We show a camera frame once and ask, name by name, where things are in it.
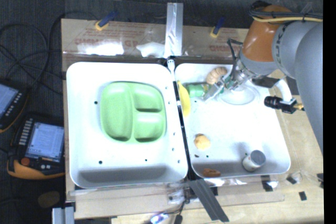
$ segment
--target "table surface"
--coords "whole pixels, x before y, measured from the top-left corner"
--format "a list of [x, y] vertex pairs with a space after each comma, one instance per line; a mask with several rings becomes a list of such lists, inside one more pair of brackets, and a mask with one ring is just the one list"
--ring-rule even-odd
[[[62, 20], [62, 46], [65, 50], [87, 27], [85, 20]], [[207, 27], [187, 28], [201, 35]], [[247, 29], [227, 29], [223, 31], [222, 40], [232, 35], [237, 40], [244, 40]], [[77, 61], [106, 61], [97, 56], [80, 56], [63, 54], [62, 70]], [[145, 223], [155, 214], [164, 210], [175, 210], [178, 205], [169, 203], [166, 189], [162, 186], [141, 186], [133, 188], [115, 188], [98, 191], [75, 190], [69, 175], [69, 133], [67, 118], [66, 81], [64, 81], [64, 113], [65, 113], [65, 149], [66, 149], [66, 192], [69, 201], [76, 202], [75, 219], [111, 217], [111, 223]], [[275, 191], [264, 191], [261, 184], [255, 190], [244, 192], [243, 186], [219, 188], [217, 196], [225, 214], [231, 223], [323, 223], [324, 191], [317, 174], [323, 174], [323, 157], [318, 143], [303, 111], [285, 114], [277, 111], [278, 119], [291, 157], [291, 168], [287, 175], [298, 176], [296, 184], [286, 178], [279, 180]], [[183, 223], [202, 224], [211, 222], [210, 217], [198, 201], [186, 204], [182, 211]], [[162, 223], [173, 223], [171, 214]]]

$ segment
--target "blue and yellow clamp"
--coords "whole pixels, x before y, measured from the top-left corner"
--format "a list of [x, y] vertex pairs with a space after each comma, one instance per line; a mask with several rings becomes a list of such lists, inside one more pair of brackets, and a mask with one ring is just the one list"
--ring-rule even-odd
[[212, 37], [217, 37], [218, 34], [219, 34], [219, 30], [220, 28], [222, 27], [223, 23], [224, 23], [224, 20], [225, 18], [224, 17], [221, 17], [218, 22], [217, 22], [217, 25], [214, 26], [211, 30], [211, 33], [210, 33], [210, 36]]
[[117, 15], [117, 12], [110, 12], [102, 20], [96, 22], [95, 24], [96, 29], [98, 31], [102, 31], [104, 28], [106, 28], [109, 25], [109, 21], [113, 20], [116, 15]]

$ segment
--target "white tray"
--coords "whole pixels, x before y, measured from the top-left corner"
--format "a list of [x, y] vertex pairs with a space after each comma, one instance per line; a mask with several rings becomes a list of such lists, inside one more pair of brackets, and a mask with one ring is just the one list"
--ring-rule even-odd
[[[219, 66], [231, 71], [231, 65], [205, 65], [182, 63], [175, 69], [177, 80], [182, 83], [204, 82], [206, 75]], [[257, 98], [245, 105], [232, 105], [201, 98], [191, 98], [191, 112], [184, 117], [185, 132], [192, 168], [204, 177], [205, 168], [220, 171], [221, 177], [242, 177], [285, 173], [290, 167], [290, 156], [274, 109], [264, 105], [269, 95], [267, 88], [247, 85], [257, 92]], [[201, 151], [194, 139], [205, 134], [211, 146]], [[253, 150], [266, 155], [266, 163], [254, 172], [248, 172], [242, 160]]]
[[[99, 101], [114, 81], [159, 89], [166, 108], [166, 133], [149, 143], [129, 144], [103, 134]], [[78, 62], [67, 71], [69, 166], [73, 182], [97, 188], [182, 180], [188, 165], [171, 74], [149, 63]]]

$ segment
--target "green plate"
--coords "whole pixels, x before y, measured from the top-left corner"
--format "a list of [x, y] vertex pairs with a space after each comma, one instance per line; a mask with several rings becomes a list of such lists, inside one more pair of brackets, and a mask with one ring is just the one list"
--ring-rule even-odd
[[163, 97], [148, 84], [113, 82], [103, 89], [100, 120], [103, 131], [117, 141], [155, 141], [166, 131]]

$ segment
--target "phone screen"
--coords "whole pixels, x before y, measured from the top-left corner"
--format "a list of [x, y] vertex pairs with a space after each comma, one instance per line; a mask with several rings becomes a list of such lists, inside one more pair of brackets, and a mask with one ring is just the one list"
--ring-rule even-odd
[[6, 113], [19, 90], [0, 84], [0, 118]]
[[30, 136], [26, 157], [44, 157], [60, 162], [64, 143], [64, 128], [36, 122]]

